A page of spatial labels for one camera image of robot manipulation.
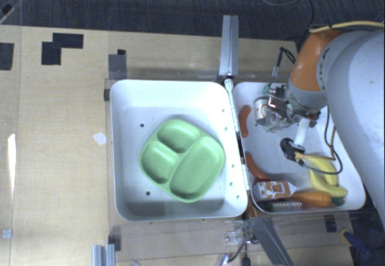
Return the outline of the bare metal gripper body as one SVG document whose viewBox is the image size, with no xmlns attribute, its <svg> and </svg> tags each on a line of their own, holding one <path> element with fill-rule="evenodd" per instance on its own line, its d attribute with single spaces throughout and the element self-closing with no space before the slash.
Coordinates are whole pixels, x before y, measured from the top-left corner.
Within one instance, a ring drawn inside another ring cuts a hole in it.
<svg viewBox="0 0 385 266">
<path fill-rule="evenodd" d="M 280 113 L 282 123 L 299 123 L 301 120 L 317 123 L 321 109 L 319 91 L 297 90 L 292 94 L 289 90 L 285 90 L 283 98 L 285 107 Z"/>
</svg>

